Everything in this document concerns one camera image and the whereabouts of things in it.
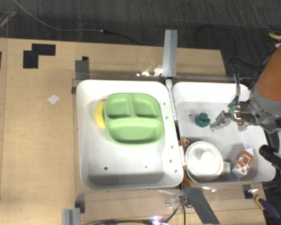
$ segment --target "white cup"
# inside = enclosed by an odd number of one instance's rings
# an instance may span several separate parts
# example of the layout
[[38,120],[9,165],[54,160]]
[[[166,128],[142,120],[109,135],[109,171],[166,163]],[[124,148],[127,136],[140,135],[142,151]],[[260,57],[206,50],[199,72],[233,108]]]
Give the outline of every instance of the white cup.
[[207,142],[195,142],[185,153],[188,172],[200,180],[214,180],[224,169],[224,161],[219,150]]

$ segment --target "green toy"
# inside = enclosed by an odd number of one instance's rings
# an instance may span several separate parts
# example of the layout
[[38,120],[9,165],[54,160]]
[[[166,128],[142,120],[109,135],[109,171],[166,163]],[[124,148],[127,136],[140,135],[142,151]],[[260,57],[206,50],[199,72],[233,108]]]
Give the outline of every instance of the green toy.
[[117,144],[152,144],[164,134],[159,104],[148,94],[110,95],[105,102],[104,117],[107,135]]
[[210,119],[208,118],[208,115],[204,112],[201,112],[199,117],[197,117],[195,121],[196,124],[201,128],[207,127],[210,124]]

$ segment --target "gray carpet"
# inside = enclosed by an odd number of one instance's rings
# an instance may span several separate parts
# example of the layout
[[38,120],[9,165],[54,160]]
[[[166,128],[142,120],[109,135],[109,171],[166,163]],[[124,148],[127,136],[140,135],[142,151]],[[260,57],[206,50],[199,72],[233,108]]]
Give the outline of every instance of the gray carpet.
[[[268,28],[281,29],[281,0],[17,0],[33,15],[61,29],[107,29],[143,45],[163,45],[164,30],[178,30],[179,47],[220,49],[226,62],[232,55],[261,66],[273,49]],[[44,26],[12,0],[0,0],[0,15],[16,11],[9,37],[135,44],[114,34],[62,32]],[[195,38],[194,31],[201,25]],[[237,67],[242,77],[255,71]]]

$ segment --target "wire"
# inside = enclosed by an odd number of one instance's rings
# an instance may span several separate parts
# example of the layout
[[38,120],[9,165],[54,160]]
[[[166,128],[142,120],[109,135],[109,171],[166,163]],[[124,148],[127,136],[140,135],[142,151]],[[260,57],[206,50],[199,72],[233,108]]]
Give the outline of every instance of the wire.
[[234,63],[232,61],[228,61],[228,64],[230,65],[230,67],[232,68],[233,74],[234,74],[234,79],[235,79],[235,83],[236,83],[236,94],[235,94],[235,104],[238,104],[239,101],[239,96],[240,96],[240,85],[239,85],[239,78],[238,78],[238,74],[237,71],[235,69]]
[[[172,215],[170,215],[164,222],[167,223],[170,219],[175,216],[176,212],[178,211],[179,207],[177,207]],[[138,223],[138,224],[145,224],[145,225],[152,225],[153,223],[148,220],[107,220],[105,222],[99,223],[85,223],[84,225],[117,225],[121,223]]]
[[198,28],[196,28],[196,30],[193,32],[192,34],[192,38],[194,40],[194,43],[195,43],[195,47],[196,48],[199,48],[199,39],[198,39],[198,34],[199,32],[203,29],[203,28],[208,28],[208,27],[211,27],[211,28],[214,28],[214,29],[217,29],[223,33],[226,34],[226,37],[229,38],[229,40],[231,41],[232,43],[232,56],[231,58],[229,59],[230,61],[233,61],[235,64],[237,65],[240,65],[240,66],[243,66],[243,67],[246,67],[246,68],[250,68],[250,69],[254,69],[254,70],[257,70],[258,72],[262,72],[263,71],[263,68],[260,68],[260,67],[257,67],[257,66],[254,66],[252,64],[249,64],[249,63],[246,63],[240,59],[237,59],[236,58],[236,54],[237,54],[237,48],[236,48],[236,43],[233,39],[233,37],[224,29],[221,29],[221,28],[218,28],[212,24],[206,24],[206,25],[202,25],[202,26],[199,26]]
[[96,30],[96,29],[79,29],[79,30],[66,30],[66,29],[59,29],[59,28],[56,28],[56,27],[53,27],[43,21],[41,21],[40,19],[38,19],[37,17],[35,17],[33,14],[31,14],[30,12],[28,12],[20,3],[18,3],[16,0],[13,0],[21,9],[24,10],[25,13],[27,13],[28,15],[30,15],[31,17],[33,17],[34,19],[36,19],[37,21],[39,21],[40,23],[42,23],[43,25],[49,27],[49,28],[52,28],[52,29],[55,29],[55,30],[58,30],[58,31],[65,31],[65,32],[75,32],[75,31],[94,31],[94,32],[101,32],[103,33],[104,30]]
[[139,42],[133,40],[132,38],[127,37],[127,36],[125,36],[125,35],[123,35],[123,34],[119,34],[119,33],[116,33],[116,32],[111,32],[111,31],[108,31],[108,30],[103,30],[103,33],[105,33],[105,34],[114,34],[114,35],[118,35],[118,36],[127,38],[127,39],[129,39],[130,41],[132,41],[132,42],[134,42],[134,43],[136,43],[136,44],[138,44],[138,45],[142,45],[141,43],[139,43]]
[[105,222],[99,222],[99,223],[84,223],[83,225],[117,225],[117,224],[123,224],[123,223],[138,223],[138,224],[145,224],[145,225],[152,225],[152,222],[150,221],[142,221],[142,220],[108,220]]
[[193,38],[193,40],[194,40],[195,47],[196,47],[196,48],[199,48],[199,46],[198,46],[198,44],[199,44],[199,40],[198,40],[198,34],[199,34],[199,32],[200,32],[203,28],[208,28],[208,27],[214,28],[214,29],[219,30],[219,31],[221,31],[221,32],[223,32],[223,33],[226,34],[226,36],[227,36],[227,37],[230,39],[230,41],[232,42],[232,45],[233,45],[233,48],[232,48],[232,50],[233,50],[232,58],[234,58],[234,57],[236,56],[237,50],[236,50],[236,45],[235,45],[235,42],[234,42],[233,37],[232,37],[226,30],[221,29],[221,28],[218,28],[218,27],[216,27],[216,26],[214,26],[214,25],[212,25],[212,24],[201,25],[201,26],[199,26],[198,28],[196,28],[196,30],[193,32],[192,38]]
[[175,214],[176,214],[176,212],[178,211],[178,209],[179,209],[179,207],[177,207],[177,208],[175,209],[175,211],[172,213],[172,215],[170,215],[164,222],[167,223],[168,221],[170,221],[170,219],[171,219],[173,216],[175,216]]
[[183,215],[184,215],[184,221],[183,221],[183,225],[185,225],[185,224],[186,224],[186,214],[185,214],[185,207],[184,207],[184,205],[182,205],[182,207],[183,207]]
[[129,38],[123,34],[119,34],[119,33],[116,33],[116,32],[111,32],[111,31],[108,31],[108,30],[96,30],[96,29],[74,29],[74,30],[67,30],[67,29],[60,29],[60,28],[56,28],[56,27],[53,27],[43,21],[41,21],[40,19],[38,19],[36,16],[34,16],[33,14],[31,14],[29,11],[27,11],[20,3],[18,3],[16,0],[13,0],[25,13],[27,13],[28,15],[30,15],[31,17],[33,17],[34,19],[36,19],[38,22],[40,22],[41,24],[49,27],[49,28],[52,28],[54,30],[57,30],[57,31],[64,31],[64,32],[76,32],[76,31],[93,31],[93,32],[100,32],[100,33],[105,33],[105,34],[114,34],[114,35],[118,35],[118,36],[121,36],[121,37],[124,37],[126,39],[129,39],[131,40],[132,42],[138,44],[138,45],[142,45],[140,43],[138,43],[137,41],[133,40],[132,38]]
[[263,68],[262,67],[257,67],[257,66],[254,66],[252,64],[249,64],[249,63],[246,63],[240,59],[237,59],[237,58],[232,58],[230,59],[233,63],[237,64],[237,65],[240,65],[240,66],[243,66],[245,68],[250,68],[250,69],[254,69],[258,72],[262,72],[263,71]]

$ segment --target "banana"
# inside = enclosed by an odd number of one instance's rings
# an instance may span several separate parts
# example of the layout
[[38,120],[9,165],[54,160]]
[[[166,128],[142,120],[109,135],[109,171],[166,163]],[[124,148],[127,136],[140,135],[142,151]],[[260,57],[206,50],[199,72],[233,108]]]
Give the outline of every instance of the banana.
[[102,129],[105,129],[105,119],[104,119],[104,106],[106,100],[98,102],[95,108],[95,123]]

